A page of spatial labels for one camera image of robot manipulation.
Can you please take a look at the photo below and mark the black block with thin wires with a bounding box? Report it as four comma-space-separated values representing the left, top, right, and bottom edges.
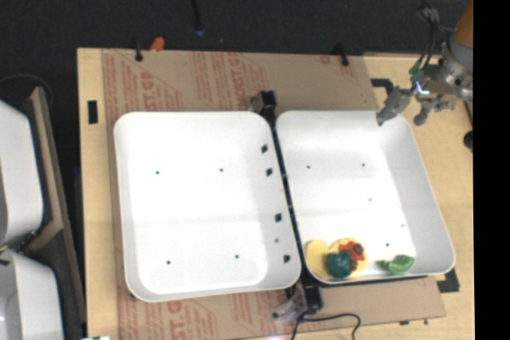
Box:
273, 283, 324, 318
249, 89, 278, 117

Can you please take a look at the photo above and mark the white plastic tray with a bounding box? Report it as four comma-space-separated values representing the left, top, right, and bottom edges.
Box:
274, 108, 457, 286
112, 110, 303, 303

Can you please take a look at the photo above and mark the brown cardboard board, red print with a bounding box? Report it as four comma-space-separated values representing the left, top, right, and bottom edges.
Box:
101, 48, 448, 340

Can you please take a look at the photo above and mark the pale yellow round biscuit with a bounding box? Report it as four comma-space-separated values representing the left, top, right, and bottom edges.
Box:
304, 239, 332, 278

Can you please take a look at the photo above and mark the dark green toy broccoli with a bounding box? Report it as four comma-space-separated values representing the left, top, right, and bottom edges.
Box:
325, 251, 353, 279

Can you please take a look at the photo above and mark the light green toy leaf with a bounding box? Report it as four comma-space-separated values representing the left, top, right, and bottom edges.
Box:
376, 254, 417, 276

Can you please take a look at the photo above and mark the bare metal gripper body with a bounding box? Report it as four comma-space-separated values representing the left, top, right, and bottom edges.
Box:
414, 58, 475, 105

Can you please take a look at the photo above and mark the thin black rod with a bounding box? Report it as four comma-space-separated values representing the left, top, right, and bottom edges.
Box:
269, 113, 310, 291

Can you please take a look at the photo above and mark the toy pizza slice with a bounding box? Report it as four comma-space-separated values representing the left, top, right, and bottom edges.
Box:
328, 237, 367, 277

